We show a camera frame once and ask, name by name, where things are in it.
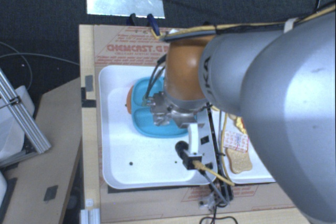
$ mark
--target wooden board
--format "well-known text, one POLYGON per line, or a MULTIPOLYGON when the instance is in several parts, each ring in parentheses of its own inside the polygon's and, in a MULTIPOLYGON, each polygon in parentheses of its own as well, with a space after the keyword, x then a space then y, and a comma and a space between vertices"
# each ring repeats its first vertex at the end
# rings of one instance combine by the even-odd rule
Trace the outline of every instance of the wooden board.
MULTIPOLYGON (((81 86, 86 86, 86 76, 95 77, 94 66, 94 27, 90 25, 80 26, 80 54, 81 54, 81 86)), ((94 88, 93 91, 87 92, 87 98, 96 100, 98 93, 94 88)), ((100 194, 99 184, 99 162, 98 162, 98 132, 97 132, 97 110, 96 108, 82 109, 82 126, 83 126, 83 165, 84 165, 84 182, 85 182, 85 199, 92 201, 93 204, 86 204, 86 209, 100 208, 102 203, 106 202, 100 194)), ((306 219, 296 208, 277 209, 277 210, 262 210, 240 213, 221 214, 219 216, 234 216, 239 224, 244 223, 299 223, 308 224, 306 219)), ((198 223, 202 216, 189 216, 178 218, 162 218, 137 220, 139 224, 168 224, 168 223, 198 223)), ((114 222, 131 224, 132 221, 114 222)), ((227 220, 227 223, 233 223, 232 220, 227 220)))
POLYGON ((17 177, 4 223, 62 223, 80 157, 80 80, 42 96, 36 123, 52 148, 6 172, 17 177), (47 188, 57 186, 54 199, 44 201, 47 188))

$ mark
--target white sink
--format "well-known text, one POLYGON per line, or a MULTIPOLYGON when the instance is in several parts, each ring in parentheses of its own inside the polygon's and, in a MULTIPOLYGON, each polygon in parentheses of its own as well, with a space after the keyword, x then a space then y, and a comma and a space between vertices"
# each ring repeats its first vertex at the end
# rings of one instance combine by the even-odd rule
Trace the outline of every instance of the white sink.
MULTIPOLYGON (((130 88, 149 77, 153 67, 107 66, 99 74, 103 176, 116 189, 205 185, 208 181, 196 170, 187 170, 175 151, 178 141, 188 143, 188 135, 156 138, 140 134, 125 107, 130 88)), ((204 164, 217 171, 213 141, 206 111, 197 116, 204 127, 199 137, 209 142, 199 145, 204 164)))

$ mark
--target blue bowl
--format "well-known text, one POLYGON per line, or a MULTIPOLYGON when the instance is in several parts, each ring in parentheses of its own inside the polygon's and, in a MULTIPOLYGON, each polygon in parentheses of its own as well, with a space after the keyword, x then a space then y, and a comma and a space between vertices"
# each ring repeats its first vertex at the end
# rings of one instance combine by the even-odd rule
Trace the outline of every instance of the blue bowl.
MULTIPOLYGON (((139 133, 159 138, 172 138, 185 136, 187 129, 177 127, 173 120, 170 120, 168 125, 156 126, 154 125, 153 115, 149 106, 142 106, 142 97, 145 95, 150 78, 140 79, 132 91, 132 120, 134 127, 139 133)), ((149 96, 163 91, 163 78, 160 78, 154 84, 149 96)))

